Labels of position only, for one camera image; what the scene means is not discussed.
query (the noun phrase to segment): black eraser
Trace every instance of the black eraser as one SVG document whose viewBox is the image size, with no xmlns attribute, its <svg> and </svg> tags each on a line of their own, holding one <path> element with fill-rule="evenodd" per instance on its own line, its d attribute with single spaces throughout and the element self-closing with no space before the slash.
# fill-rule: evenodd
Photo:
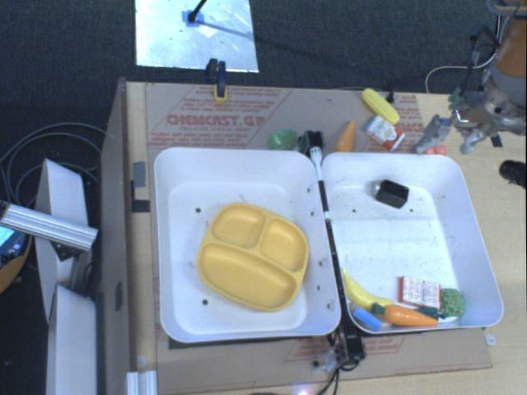
<svg viewBox="0 0 527 395">
<path fill-rule="evenodd" d="M 301 154 L 309 156 L 310 149 L 314 147 L 320 149 L 324 147 L 322 132 L 312 132 L 311 130 L 308 130 L 298 138 L 298 151 Z"/>
<path fill-rule="evenodd" d="M 375 199 L 391 207 L 402 207 L 408 200 L 408 188 L 390 180 L 382 180 Z"/>
</svg>

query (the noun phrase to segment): small box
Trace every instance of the small box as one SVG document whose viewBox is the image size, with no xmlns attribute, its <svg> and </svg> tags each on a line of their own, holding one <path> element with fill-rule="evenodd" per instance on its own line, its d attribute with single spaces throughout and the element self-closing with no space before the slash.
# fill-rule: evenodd
<svg viewBox="0 0 527 395">
<path fill-rule="evenodd" d="M 417 307 L 441 307 L 441 286 L 433 282 L 402 276 L 399 280 L 399 303 Z"/>
<path fill-rule="evenodd" d="M 393 181 L 383 180 L 375 199 L 391 207 L 400 208 L 408 200 L 408 188 Z"/>
<path fill-rule="evenodd" d="M 378 115 L 368 123 L 364 133 L 390 152 L 395 151 L 405 138 L 400 128 L 391 125 Z"/>
</svg>

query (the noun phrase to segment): orange carrot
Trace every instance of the orange carrot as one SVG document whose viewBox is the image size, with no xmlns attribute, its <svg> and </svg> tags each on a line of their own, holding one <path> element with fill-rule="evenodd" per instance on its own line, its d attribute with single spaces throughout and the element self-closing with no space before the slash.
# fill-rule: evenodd
<svg viewBox="0 0 527 395">
<path fill-rule="evenodd" d="M 373 314 L 383 314 L 387 322 L 397 326 L 437 326 L 439 323 L 435 318 L 397 304 L 391 304 L 386 307 L 374 304 L 371 307 L 371 312 Z"/>
<path fill-rule="evenodd" d="M 355 120 L 349 122 L 346 128 L 343 131 L 343 134 L 340 135 L 336 145 L 336 152 L 351 152 L 355 144 Z"/>
</svg>

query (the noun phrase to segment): white tray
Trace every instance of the white tray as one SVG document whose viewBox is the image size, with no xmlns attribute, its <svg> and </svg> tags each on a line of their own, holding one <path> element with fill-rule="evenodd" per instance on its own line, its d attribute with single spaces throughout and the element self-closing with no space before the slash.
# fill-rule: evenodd
<svg viewBox="0 0 527 395">
<path fill-rule="evenodd" d="M 341 267 L 367 291 L 397 300 L 401 276 L 460 290 L 466 310 L 437 329 L 488 327 L 503 304 L 463 175 L 444 156 L 333 153 L 323 176 Z M 153 210 L 160 259 L 161 323 L 181 342 L 331 333 L 341 310 L 311 161 L 294 151 L 170 148 L 154 164 Z M 375 200 L 383 179 L 409 187 L 400 209 Z M 268 313 L 210 290 L 196 268 L 209 221 L 225 205 L 247 202 L 297 224 L 310 261 L 295 300 Z M 369 333 L 436 328 L 386 328 Z"/>
<path fill-rule="evenodd" d="M 331 333 L 341 318 L 318 182 L 292 151 L 164 150 L 154 165 L 161 323 L 181 342 L 306 337 Z M 301 289 L 267 313 L 210 290 L 196 268 L 208 222 L 226 204 L 247 202 L 298 225 L 310 246 Z"/>
<path fill-rule="evenodd" d="M 463 174 L 445 156 L 333 153 L 323 162 L 333 236 L 341 267 L 368 292 L 398 298 L 402 276 L 456 288 L 465 298 L 459 320 L 439 329 L 498 323 L 503 303 Z M 383 179 L 409 187 L 400 209 L 375 200 Z M 430 328 L 382 328 L 369 333 Z"/>
</svg>

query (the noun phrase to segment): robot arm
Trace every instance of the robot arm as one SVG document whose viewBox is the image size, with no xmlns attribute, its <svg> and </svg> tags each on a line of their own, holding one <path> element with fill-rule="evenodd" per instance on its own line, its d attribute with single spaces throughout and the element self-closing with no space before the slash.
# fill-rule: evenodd
<svg viewBox="0 0 527 395">
<path fill-rule="evenodd" d="M 442 142 L 451 127 L 464 138 L 460 148 L 464 154 L 500 131 L 525 135 L 527 0 L 487 0 L 487 6 L 499 16 L 512 16 L 511 26 L 484 71 L 482 85 L 477 91 L 465 91 L 467 75 L 462 87 L 450 97 L 452 116 L 434 117 L 417 143 L 417 153 Z"/>
</svg>

